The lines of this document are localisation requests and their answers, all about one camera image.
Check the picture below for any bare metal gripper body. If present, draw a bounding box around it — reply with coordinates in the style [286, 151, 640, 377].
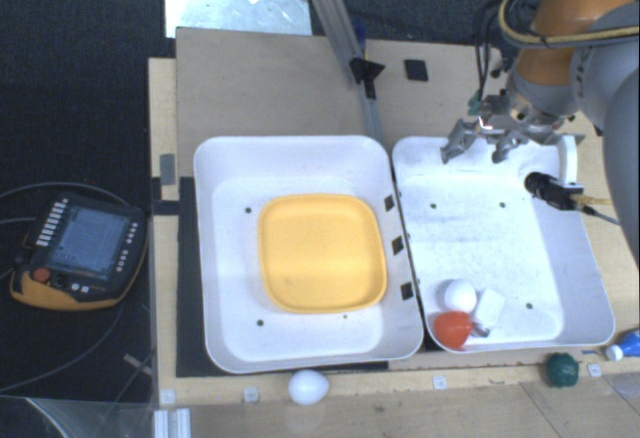
[477, 93, 570, 141]

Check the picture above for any black block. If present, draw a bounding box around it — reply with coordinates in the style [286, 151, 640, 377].
[403, 58, 430, 82]

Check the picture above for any white plastic tray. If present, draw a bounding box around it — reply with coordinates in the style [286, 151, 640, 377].
[192, 134, 426, 375]
[390, 135, 617, 354]

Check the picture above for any white toy egg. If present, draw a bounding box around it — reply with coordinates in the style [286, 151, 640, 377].
[443, 278, 478, 315]
[287, 368, 331, 407]

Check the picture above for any white cube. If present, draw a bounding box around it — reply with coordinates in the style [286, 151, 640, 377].
[471, 288, 507, 330]

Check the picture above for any yellow plate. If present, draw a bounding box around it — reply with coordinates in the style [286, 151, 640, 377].
[256, 193, 389, 315]

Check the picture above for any red rounded toy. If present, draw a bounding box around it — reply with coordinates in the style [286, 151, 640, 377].
[432, 310, 474, 352]

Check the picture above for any brown cardboard board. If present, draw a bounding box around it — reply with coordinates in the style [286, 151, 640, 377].
[174, 27, 640, 378]

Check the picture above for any green toy broccoli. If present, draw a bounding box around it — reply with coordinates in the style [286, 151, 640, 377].
[544, 352, 581, 389]

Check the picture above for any blue and white bottle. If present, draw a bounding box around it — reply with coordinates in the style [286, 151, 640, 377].
[604, 327, 640, 362]

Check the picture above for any black cylinder on white bracket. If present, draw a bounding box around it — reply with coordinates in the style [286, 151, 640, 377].
[523, 134, 586, 212]

